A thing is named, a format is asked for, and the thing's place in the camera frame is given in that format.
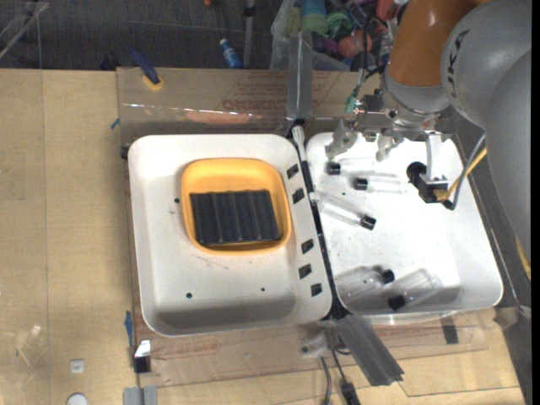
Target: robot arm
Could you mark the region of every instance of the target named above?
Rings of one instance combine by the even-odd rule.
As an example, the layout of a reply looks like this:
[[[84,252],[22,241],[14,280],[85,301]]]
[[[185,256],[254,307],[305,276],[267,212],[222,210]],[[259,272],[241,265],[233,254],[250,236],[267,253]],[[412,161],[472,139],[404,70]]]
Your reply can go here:
[[[378,160],[404,138],[423,141],[431,164],[420,176],[439,185],[430,177],[451,105],[485,131],[499,198],[530,259],[531,48],[531,0],[409,0],[381,89],[357,102],[352,124],[340,122],[328,158],[358,133],[377,138]]]

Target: blue bottle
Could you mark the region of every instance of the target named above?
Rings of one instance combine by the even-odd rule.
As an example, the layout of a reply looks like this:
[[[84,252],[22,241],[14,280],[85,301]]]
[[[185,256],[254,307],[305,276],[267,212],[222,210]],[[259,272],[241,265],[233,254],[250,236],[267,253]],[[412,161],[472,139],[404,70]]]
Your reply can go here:
[[[236,52],[235,48],[229,45],[229,41],[226,39],[222,39],[219,41],[219,44],[223,48],[223,55],[227,64],[229,65],[229,68],[243,69],[244,64],[242,63],[240,56],[238,55],[238,52]]]

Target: clear acrylic panel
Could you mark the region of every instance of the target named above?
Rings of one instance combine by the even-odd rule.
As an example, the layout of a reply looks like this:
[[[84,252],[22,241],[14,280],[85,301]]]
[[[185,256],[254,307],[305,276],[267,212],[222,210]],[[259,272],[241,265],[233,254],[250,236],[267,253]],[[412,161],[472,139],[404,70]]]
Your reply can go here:
[[[152,90],[139,68],[117,72],[122,146],[149,134],[276,133],[292,126],[286,117],[286,73],[204,69],[197,80],[184,69],[160,68],[163,88]],[[230,80],[234,79],[233,89]],[[266,90],[268,81],[274,91]]]
[[[0,68],[42,68],[40,16],[48,3],[0,6]]]

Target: screw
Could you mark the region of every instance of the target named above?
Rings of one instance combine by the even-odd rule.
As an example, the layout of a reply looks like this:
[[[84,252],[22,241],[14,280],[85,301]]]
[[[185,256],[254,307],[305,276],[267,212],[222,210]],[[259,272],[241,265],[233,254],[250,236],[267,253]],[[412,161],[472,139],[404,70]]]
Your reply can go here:
[[[374,143],[377,140],[377,134],[376,133],[366,133],[364,135],[364,138],[368,143]]]

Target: white container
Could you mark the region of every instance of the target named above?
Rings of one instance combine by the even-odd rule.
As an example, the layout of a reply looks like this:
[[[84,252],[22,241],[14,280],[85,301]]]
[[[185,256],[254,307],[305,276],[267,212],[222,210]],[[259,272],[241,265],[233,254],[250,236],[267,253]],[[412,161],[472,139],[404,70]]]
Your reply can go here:
[[[361,267],[378,267],[391,269],[396,278],[369,301],[346,299],[349,291],[343,289],[338,280],[337,293],[349,311],[369,316],[376,323],[393,323],[411,317],[487,309],[499,302],[503,293],[499,269],[468,180],[463,182],[460,205],[454,211],[438,203],[426,204],[410,184],[403,193],[356,191],[348,178],[327,174],[324,148],[331,141],[330,132],[319,133],[306,146],[316,191],[342,197],[377,221],[376,227],[366,232],[321,214],[332,273],[335,278],[343,278]],[[374,158],[376,152],[376,143],[368,143],[359,137],[355,145],[340,154],[336,161],[346,163],[354,158]],[[424,143],[406,140],[388,159],[373,160],[370,171],[406,178],[409,164],[414,161],[426,163],[426,159]],[[450,182],[461,174],[462,161],[451,140],[442,144],[437,160]],[[363,166],[369,163],[363,159],[362,162]],[[440,280],[440,285],[432,287],[436,292],[423,293],[426,289],[421,284],[410,285],[409,291],[406,283],[400,287],[402,278],[417,271],[427,271],[430,277]],[[417,295],[418,302],[409,302],[394,311],[388,300],[406,292],[412,293],[413,297],[415,293],[428,294],[429,298],[424,295],[420,299]]]
[[[259,159],[281,175],[292,235],[261,255],[212,255],[189,240],[182,219],[181,175],[194,160]],[[153,135],[128,154],[144,320],[165,336],[299,325],[323,318],[332,303],[296,149],[263,135]],[[304,196],[293,202],[293,195]]]

